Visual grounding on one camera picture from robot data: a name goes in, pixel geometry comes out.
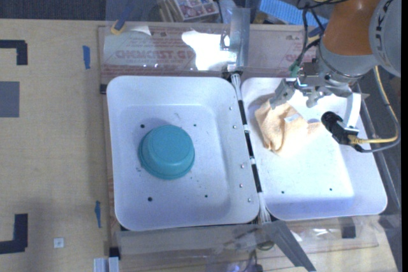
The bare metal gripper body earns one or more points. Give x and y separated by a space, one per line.
310 74

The black cylinder on white bracket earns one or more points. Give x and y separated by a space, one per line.
336 128

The yellow cloth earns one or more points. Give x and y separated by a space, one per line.
282 129

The teal bowl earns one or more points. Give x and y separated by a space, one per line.
166 151

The brown cardboard board red print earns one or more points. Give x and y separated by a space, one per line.
267 47

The white plastic tray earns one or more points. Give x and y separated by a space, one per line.
204 149
312 178

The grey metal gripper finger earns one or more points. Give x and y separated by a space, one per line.
282 94
313 98

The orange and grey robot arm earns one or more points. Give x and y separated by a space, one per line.
350 22

